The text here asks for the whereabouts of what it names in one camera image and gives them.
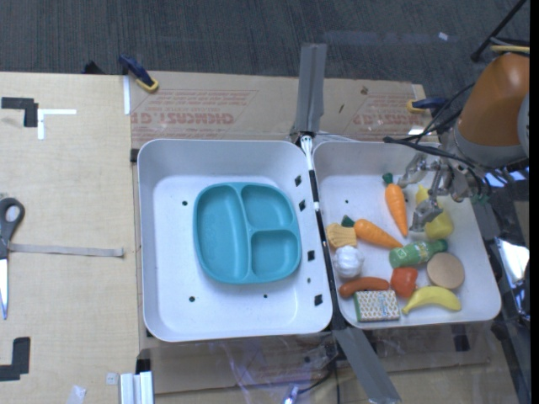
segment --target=black cable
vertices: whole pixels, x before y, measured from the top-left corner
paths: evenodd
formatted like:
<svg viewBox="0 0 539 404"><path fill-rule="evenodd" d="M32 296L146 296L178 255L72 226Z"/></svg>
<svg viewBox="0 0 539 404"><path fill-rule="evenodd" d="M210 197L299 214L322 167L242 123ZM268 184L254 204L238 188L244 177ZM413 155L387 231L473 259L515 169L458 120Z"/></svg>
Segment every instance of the black cable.
<svg viewBox="0 0 539 404"><path fill-rule="evenodd" d="M340 385L339 385L339 374L337 373L337 367L335 367L335 388L337 389L337 404L340 404Z"/></svg>
<svg viewBox="0 0 539 404"><path fill-rule="evenodd" d="M483 194L483 180L472 169L468 169L468 172L475 178L478 185L478 196L481 196Z"/></svg>
<svg viewBox="0 0 539 404"><path fill-rule="evenodd" d="M458 162L462 162L466 164L469 167L473 167L473 163L469 162L468 160L455 156L454 154L450 154L449 152L439 150L438 148L434 148L432 146L414 144L413 142L409 142L409 141L393 139L390 136L385 136L383 138L383 141L387 144L399 144L399 145L409 146L410 148L413 148L414 150L417 150L419 152L426 152L427 154L430 154L432 156L452 158L454 160L457 160Z"/></svg>
<svg viewBox="0 0 539 404"><path fill-rule="evenodd" d="M300 394L303 394L305 392L308 392L310 391L311 389L317 387L318 385L321 385L324 381L326 381L327 379L329 379L329 377L331 377L331 374L334 373L334 371L336 371L335 369L335 366L333 364L333 366L328 370L328 372L326 373L326 375L320 379L320 380L317 380L316 382L314 382L312 385L306 387L305 389L300 389L298 392L297 392L297 395L300 395Z"/></svg>
<svg viewBox="0 0 539 404"><path fill-rule="evenodd" d="M498 169L494 169L490 174L491 174L494 178L496 178L498 181L500 181L503 185L506 185L506 184L509 183L509 181L506 181L505 179L503 179L503 178L499 175Z"/></svg>
<svg viewBox="0 0 539 404"><path fill-rule="evenodd" d="M491 37L495 37L501 30L502 28L511 20L511 18L513 18L513 16L515 16L515 13L517 13L520 8L524 5L524 3L526 2L526 0L519 0L518 3L510 10L510 12L507 14L507 16L502 20L501 23L499 23L499 25L494 29L494 31L488 35L488 39L486 39L480 46L477 50L475 50L471 55L470 55L470 58L472 59L472 61L479 61L479 56L481 55L481 53L483 52L483 50L488 46L488 43L490 41L490 38Z"/></svg>
<svg viewBox="0 0 539 404"><path fill-rule="evenodd" d="M431 131L436 131L436 132L438 132L438 134L440 134L440 131L442 130L442 133L443 133L443 131L445 131L448 127L450 127L450 123L452 123L461 114L461 112L462 112L462 108L457 110L447 120L444 120L439 125L433 127ZM426 134L427 133L425 131L423 131L421 133L418 133L417 135L411 135L411 136L407 136L405 138L402 138L401 141L413 141L413 140L418 139L418 138L421 139Z"/></svg>
<svg viewBox="0 0 539 404"><path fill-rule="evenodd" d="M492 185L490 185L490 181L488 181L488 178L485 176L485 178L483 178L483 181L485 182L485 185L487 186L487 196L491 196L492 195Z"/></svg>
<svg viewBox="0 0 539 404"><path fill-rule="evenodd" d="M469 85L466 85L466 87L462 88L461 90L457 91L452 98L450 98L447 102L444 103L444 105L437 109L435 111L435 115L433 116L432 120L425 126L423 132L421 132L419 134L419 137L417 138L417 141L416 143L419 142L419 140L424 136L426 135L427 133L429 133L430 131L432 131L431 127L432 125L440 118L440 115L442 115L442 113L448 109L452 103L463 93L465 93L467 90L469 90L470 88L472 88L473 86L475 85L475 82L472 82L471 84Z"/></svg>

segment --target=white tape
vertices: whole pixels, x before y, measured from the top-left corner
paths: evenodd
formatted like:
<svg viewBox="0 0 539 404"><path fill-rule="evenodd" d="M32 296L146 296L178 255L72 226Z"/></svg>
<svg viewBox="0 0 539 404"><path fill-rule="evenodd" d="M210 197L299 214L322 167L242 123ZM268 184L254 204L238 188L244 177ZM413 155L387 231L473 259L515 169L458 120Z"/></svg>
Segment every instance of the white tape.
<svg viewBox="0 0 539 404"><path fill-rule="evenodd" d="M71 393L67 398L66 404L83 404L84 397L86 396L86 389L81 386L75 385L71 389Z"/></svg>
<svg viewBox="0 0 539 404"><path fill-rule="evenodd" d="M45 116L46 115L75 115L76 109L38 109L37 110L37 139L45 139Z"/></svg>
<svg viewBox="0 0 539 404"><path fill-rule="evenodd" d="M129 115L131 113L131 90L129 89L129 77L124 76L124 113Z"/></svg>

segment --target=orange carrot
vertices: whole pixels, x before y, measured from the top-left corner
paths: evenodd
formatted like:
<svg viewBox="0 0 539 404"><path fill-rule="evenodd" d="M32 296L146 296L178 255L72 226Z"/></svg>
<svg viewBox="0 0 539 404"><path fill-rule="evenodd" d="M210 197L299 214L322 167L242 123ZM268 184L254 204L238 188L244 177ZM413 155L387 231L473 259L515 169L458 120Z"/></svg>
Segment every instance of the orange carrot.
<svg viewBox="0 0 539 404"><path fill-rule="evenodd" d="M393 176L390 173L385 173L383 180L387 183L385 192L387 208L395 220L398 230L403 234L403 237L407 237L408 217L403 189L393 182Z"/></svg>
<svg viewBox="0 0 539 404"><path fill-rule="evenodd" d="M365 219L359 219L354 223L355 235L364 241L387 248L402 247L399 241L389 235L386 231Z"/></svg>

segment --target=small box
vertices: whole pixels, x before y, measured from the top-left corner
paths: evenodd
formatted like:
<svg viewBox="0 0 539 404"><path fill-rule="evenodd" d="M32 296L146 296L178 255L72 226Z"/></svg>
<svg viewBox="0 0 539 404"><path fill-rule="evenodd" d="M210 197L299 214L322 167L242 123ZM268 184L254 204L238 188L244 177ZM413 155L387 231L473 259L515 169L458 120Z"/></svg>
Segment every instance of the small box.
<svg viewBox="0 0 539 404"><path fill-rule="evenodd" d="M358 322L398 320L401 316L393 290L367 290L354 293Z"/></svg>

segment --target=white garlic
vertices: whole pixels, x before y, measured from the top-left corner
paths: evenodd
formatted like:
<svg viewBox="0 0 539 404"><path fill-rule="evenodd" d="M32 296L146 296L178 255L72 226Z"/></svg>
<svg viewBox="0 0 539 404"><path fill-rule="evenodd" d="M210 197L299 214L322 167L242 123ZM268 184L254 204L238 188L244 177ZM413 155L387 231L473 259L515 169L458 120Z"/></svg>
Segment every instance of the white garlic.
<svg viewBox="0 0 539 404"><path fill-rule="evenodd" d="M343 246L335 251L334 269L343 279L353 279L361 274L365 257L355 247Z"/></svg>

